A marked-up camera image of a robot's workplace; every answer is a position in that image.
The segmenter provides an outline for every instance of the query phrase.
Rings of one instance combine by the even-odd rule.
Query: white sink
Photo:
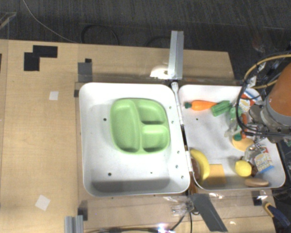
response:
[[[79,94],[83,183],[93,196],[172,194],[190,184],[175,96],[160,84],[87,83]],[[119,99],[150,99],[166,111],[170,144],[163,151],[119,151],[111,136],[110,110]]]

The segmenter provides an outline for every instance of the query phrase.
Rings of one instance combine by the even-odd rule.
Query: wooden block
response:
[[[210,164],[210,174],[207,178],[208,185],[226,184],[223,166],[221,164]]]

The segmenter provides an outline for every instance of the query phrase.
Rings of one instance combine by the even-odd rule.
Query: white wire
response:
[[[55,35],[59,36],[60,38],[66,40],[66,41],[69,41],[69,42],[73,42],[73,43],[78,43],[76,41],[72,41],[72,40],[69,40],[68,38],[66,37],[63,37],[62,35],[56,33],[54,30],[50,29],[47,25],[43,24],[41,21],[39,21],[35,16],[34,14],[31,12],[30,8],[28,7],[27,3],[25,0],[23,0],[24,2],[24,5],[26,6],[27,10],[29,11],[29,14],[34,18],[34,20],[36,20],[39,24],[41,24],[43,27],[45,27],[46,29],[48,29],[49,31],[51,31],[52,33],[54,33]]]

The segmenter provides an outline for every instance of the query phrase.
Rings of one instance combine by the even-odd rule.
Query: metal bracket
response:
[[[83,233],[83,216],[66,216],[65,233]]]
[[[183,31],[171,31],[168,76],[172,80],[181,80],[183,73]]]
[[[211,232],[227,232],[227,228],[214,208],[208,194],[196,193],[190,195],[190,198]]]
[[[1,19],[0,19],[0,30],[8,24],[14,17],[16,16],[16,13],[6,13]]]

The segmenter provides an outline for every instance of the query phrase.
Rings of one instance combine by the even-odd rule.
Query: yellow lemon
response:
[[[247,161],[237,161],[235,163],[235,171],[239,176],[248,177],[251,175],[252,167]]]

